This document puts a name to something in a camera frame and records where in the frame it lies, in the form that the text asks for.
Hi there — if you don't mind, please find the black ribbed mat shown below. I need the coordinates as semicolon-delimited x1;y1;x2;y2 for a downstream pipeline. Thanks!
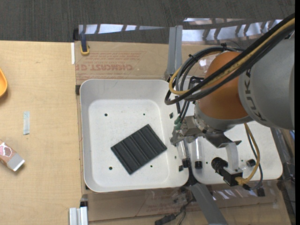
110;124;168;175

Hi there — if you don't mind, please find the brown cardboard board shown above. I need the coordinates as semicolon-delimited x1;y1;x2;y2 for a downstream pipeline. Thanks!
74;40;293;222

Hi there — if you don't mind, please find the pink and white carton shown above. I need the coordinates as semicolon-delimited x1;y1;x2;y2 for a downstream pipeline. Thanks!
0;139;25;172

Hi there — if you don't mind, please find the white plastic tray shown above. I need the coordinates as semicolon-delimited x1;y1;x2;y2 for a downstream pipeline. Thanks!
79;79;190;193
173;78;284;185

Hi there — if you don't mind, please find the orange divided plate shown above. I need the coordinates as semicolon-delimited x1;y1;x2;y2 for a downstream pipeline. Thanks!
0;67;8;98

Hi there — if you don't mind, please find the clear plastic bottle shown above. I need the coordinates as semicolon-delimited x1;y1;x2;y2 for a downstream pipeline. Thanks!
194;137;203;169
177;141;190;169
240;158;256;171

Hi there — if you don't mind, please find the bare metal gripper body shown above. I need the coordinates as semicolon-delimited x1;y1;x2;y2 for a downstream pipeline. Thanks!
181;115;212;138

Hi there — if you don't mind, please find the black cylinder on white bracket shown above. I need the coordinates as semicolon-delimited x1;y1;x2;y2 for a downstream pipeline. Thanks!
210;141;244;187

